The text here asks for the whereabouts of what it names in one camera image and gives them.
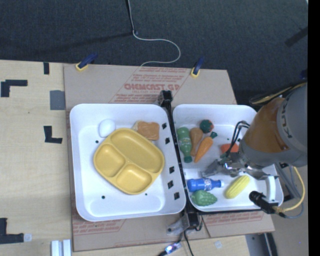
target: cardboard sheet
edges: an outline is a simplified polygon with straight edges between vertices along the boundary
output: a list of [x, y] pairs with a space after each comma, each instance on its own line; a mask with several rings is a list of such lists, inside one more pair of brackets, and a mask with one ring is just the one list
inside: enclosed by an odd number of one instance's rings
[[[236, 104], [226, 70], [202, 69], [197, 78], [191, 68], [89, 65], [79, 72], [74, 64], [64, 65], [65, 107], [72, 202], [73, 250], [174, 242], [167, 226], [179, 214], [89, 222], [75, 206], [69, 113], [83, 103], [155, 103], [161, 90], [172, 91], [174, 108], [180, 104]], [[262, 211], [218, 213], [203, 216], [204, 227], [189, 239], [217, 238], [274, 231], [270, 215]]]

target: wooden table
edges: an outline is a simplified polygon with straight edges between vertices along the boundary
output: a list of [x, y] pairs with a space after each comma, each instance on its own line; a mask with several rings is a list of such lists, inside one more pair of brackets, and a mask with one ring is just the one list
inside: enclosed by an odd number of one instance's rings
[[[64, 91], [62, 63], [0, 60], [0, 81], [27, 80], [0, 97], [0, 218], [7, 234], [31, 234], [32, 241], [0, 244], [0, 255], [50, 255], [53, 240], [72, 239], [65, 110], [51, 110], [50, 91]], [[44, 126], [62, 143], [46, 143]], [[185, 241], [176, 256], [191, 255]], [[76, 256], [155, 256], [168, 244], [73, 252]], [[246, 237], [190, 241], [194, 255], [249, 256]]]

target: yellow corn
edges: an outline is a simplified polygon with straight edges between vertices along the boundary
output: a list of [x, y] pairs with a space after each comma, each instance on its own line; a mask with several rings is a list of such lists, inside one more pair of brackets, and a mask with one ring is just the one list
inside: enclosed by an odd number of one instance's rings
[[228, 199], [235, 198], [249, 184], [250, 178], [247, 175], [238, 177], [225, 191], [225, 197]]

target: green toy bottle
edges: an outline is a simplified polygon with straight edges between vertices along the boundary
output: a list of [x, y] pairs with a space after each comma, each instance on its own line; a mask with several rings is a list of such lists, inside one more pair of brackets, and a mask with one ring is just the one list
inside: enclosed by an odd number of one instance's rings
[[192, 162], [192, 156], [190, 155], [192, 144], [190, 139], [189, 129], [186, 127], [180, 127], [176, 130], [178, 137], [178, 145], [179, 149], [182, 151], [184, 155], [184, 162], [190, 163]]

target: yellow plate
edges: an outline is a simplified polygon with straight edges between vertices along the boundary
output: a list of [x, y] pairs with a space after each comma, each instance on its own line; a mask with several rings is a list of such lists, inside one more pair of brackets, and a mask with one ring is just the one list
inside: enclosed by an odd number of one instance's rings
[[159, 176], [165, 157], [159, 148], [136, 131], [119, 128], [97, 148], [93, 163], [115, 187], [136, 195], [149, 188]]

